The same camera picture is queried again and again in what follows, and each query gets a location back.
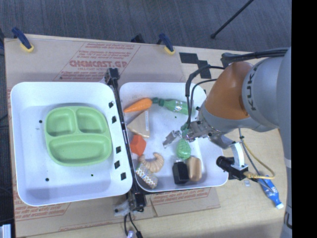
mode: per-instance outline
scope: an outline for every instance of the gray floor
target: gray floor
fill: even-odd
[[[156,43],[164,32],[175,46],[263,51],[291,46],[292,0],[254,0],[215,39],[210,35],[249,0],[0,0],[0,28],[24,33]],[[7,113],[5,61],[0,55],[0,118]],[[0,120],[0,187],[11,187],[7,118]],[[0,225],[12,199],[0,190]]]

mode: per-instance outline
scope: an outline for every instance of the cardboard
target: cardboard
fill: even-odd
[[[5,60],[10,139],[10,91],[19,82],[103,81],[106,69],[117,67],[119,84],[135,82],[184,82],[179,56],[170,56],[163,45],[116,43],[61,37],[27,35],[34,51],[21,49],[19,40],[5,39]],[[26,237],[123,222],[112,206],[124,202],[125,195],[41,207],[26,205],[17,193],[13,144],[10,145],[14,192],[16,237]],[[220,207],[215,188],[192,189],[147,195],[143,213],[148,219]]]

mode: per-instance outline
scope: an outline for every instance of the table surface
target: table surface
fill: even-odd
[[[187,47],[175,47],[177,52],[196,53],[200,60],[206,60],[211,65],[221,66],[220,57],[223,50],[196,49]],[[182,64],[182,73],[185,78],[197,69],[192,64]],[[212,71],[217,78],[221,70]],[[193,81],[202,81],[199,77]],[[202,86],[208,93],[212,83]],[[274,185],[279,191],[280,200],[286,204],[287,179],[284,165],[284,155],[279,131],[277,129],[268,132],[254,132],[242,129],[245,142],[252,152],[267,166],[274,170],[276,178]],[[227,135],[233,140],[239,140],[239,132],[235,130]],[[230,150],[224,150],[224,155],[232,156]],[[248,159],[249,170],[255,172]],[[269,171],[262,167],[257,161],[255,164],[260,172],[270,175]],[[134,222],[138,230],[145,238],[161,237],[200,237],[200,238],[276,238],[281,232],[285,208],[276,209],[274,203],[269,200],[261,186],[250,181],[246,186],[245,180],[229,180],[222,186],[216,188],[220,208],[207,209],[186,214],[157,217],[151,219],[137,220]],[[127,228],[133,230],[130,222]],[[58,232],[52,234],[34,236],[37,238],[83,238],[83,237],[112,237],[123,238],[124,224],[111,224],[107,226],[84,228],[79,230]]]

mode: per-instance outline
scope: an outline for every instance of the croissant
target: croissant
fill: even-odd
[[[155,156],[155,160],[153,161],[147,161],[145,160],[145,156],[141,155],[139,157],[139,162],[141,162],[148,170],[150,170],[152,173],[157,173],[160,171],[164,165],[164,158],[159,153],[153,153]]]

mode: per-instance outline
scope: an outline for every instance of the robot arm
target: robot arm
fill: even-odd
[[[182,137],[193,141],[207,137],[211,142],[238,152],[238,146],[225,135],[237,128],[249,128],[258,132],[279,128],[283,143],[288,179],[287,206],[281,237],[292,236],[291,197],[291,48],[264,52],[265,58],[252,66],[244,60],[257,58],[233,56],[213,85],[202,104],[196,121],[182,129]],[[217,164],[241,174],[241,165],[234,160],[220,158]]]

